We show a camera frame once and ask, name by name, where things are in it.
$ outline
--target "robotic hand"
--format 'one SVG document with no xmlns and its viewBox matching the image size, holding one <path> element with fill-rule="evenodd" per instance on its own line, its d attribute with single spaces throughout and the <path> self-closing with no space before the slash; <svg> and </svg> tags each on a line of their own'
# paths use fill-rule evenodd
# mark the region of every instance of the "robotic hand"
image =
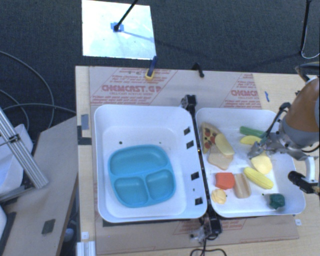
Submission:
<svg viewBox="0 0 320 256">
<path fill-rule="evenodd" d="M 297 73 L 305 80 L 305 86 L 292 104 L 286 102 L 281 105 L 271 126 L 263 134 L 261 142 L 256 142 L 252 146 L 248 157 L 251 159 L 266 150 L 273 153 L 287 153 L 298 161 L 305 161 L 306 176 L 291 171 L 288 178 L 305 193 L 319 195 L 319 184 L 315 182 L 315 159 L 318 157 L 306 154 L 317 150 L 319 145 L 310 151 L 303 150 L 319 142 L 319 76 L 309 79 L 302 73 L 305 69 L 314 69 L 319 72 L 319 62 L 296 67 Z M 286 115 L 280 120 L 283 112 L 286 112 Z M 277 132 L 271 132 L 275 122 L 280 123 L 279 129 Z"/>
</svg>

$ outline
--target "pizza slice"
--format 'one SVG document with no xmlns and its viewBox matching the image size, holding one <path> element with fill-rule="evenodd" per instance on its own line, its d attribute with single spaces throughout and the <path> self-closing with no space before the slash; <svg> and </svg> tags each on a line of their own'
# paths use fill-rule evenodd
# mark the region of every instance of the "pizza slice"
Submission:
<svg viewBox="0 0 320 256">
<path fill-rule="evenodd" d="M 205 154 L 208 152 L 210 147 L 215 144 L 215 138 L 217 134 L 220 134 L 218 128 L 214 127 L 212 124 L 203 122 L 201 124 L 202 131 L 202 152 Z"/>
</svg>

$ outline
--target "blue plate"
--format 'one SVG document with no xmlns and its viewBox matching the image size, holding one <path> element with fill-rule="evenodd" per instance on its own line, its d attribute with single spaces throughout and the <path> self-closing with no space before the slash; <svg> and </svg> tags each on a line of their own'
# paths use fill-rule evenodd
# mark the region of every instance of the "blue plate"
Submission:
<svg viewBox="0 0 320 256">
<path fill-rule="evenodd" d="M 176 191 L 175 175 L 166 152 L 155 145 L 138 145 L 115 151 L 108 173 L 117 199 L 136 208 L 161 203 Z"/>
</svg>

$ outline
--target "wooden table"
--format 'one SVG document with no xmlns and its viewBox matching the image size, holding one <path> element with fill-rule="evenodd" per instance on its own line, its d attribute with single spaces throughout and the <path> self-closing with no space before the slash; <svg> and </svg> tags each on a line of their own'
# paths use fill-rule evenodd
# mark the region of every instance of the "wooden table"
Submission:
<svg viewBox="0 0 320 256">
<path fill-rule="evenodd" d="M 295 74 L 266 74 L 254 73 L 254 83 L 261 103 L 261 108 L 278 112 L 283 102 L 292 102 L 295 92 L 301 90 L 304 81 Z M 77 102 L 77 125 L 82 124 L 82 115 L 90 111 L 90 88 L 89 88 L 89 67 L 76 67 L 76 102 Z M 91 137 L 91 128 L 82 130 L 82 137 Z M 78 147 L 79 165 L 79 197 L 80 197 L 80 231 L 82 232 L 81 242 L 95 241 L 95 212 L 94 212 L 94 186 L 92 167 L 92 146 L 80 145 Z M 304 162 L 295 161 L 297 171 L 304 173 Z M 319 159 L 316 161 L 317 176 L 319 175 Z M 228 256 L 283 256 L 283 255 L 316 255 L 320 252 L 320 206 L 319 198 L 314 194 L 305 194 L 306 208 L 303 213 L 296 215 L 295 219 L 301 222 L 298 233 L 299 239 L 277 240 L 267 242 L 242 243 L 232 245 L 212 246 L 208 249 L 222 248 Z M 133 256 L 185 256 L 189 255 L 190 248 L 131 252 Z"/>
</svg>

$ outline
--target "yellow corn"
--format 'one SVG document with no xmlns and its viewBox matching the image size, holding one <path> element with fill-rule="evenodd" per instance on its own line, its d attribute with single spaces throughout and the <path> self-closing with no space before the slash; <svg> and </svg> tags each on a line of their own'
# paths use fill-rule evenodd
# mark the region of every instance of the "yellow corn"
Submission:
<svg viewBox="0 0 320 256">
<path fill-rule="evenodd" d="M 243 173 L 250 181 L 257 184 L 263 189 L 270 190 L 274 187 L 274 183 L 272 182 L 271 179 L 267 178 L 266 176 L 264 176 L 262 173 L 258 172 L 255 169 L 246 167 L 244 168 Z"/>
</svg>

